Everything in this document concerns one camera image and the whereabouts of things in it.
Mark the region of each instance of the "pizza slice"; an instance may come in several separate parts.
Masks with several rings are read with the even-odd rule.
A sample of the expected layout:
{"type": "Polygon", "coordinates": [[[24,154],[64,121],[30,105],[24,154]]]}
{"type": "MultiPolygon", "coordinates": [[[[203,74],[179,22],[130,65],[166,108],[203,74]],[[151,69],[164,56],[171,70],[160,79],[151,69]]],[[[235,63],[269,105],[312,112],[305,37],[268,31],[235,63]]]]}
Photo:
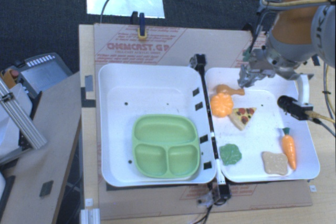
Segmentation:
{"type": "Polygon", "coordinates": [[[232,123],[242,131],[249,123],[256,110],[257,108],[232,109],[232,113],[229,115],[229,118],[232,123]]]}

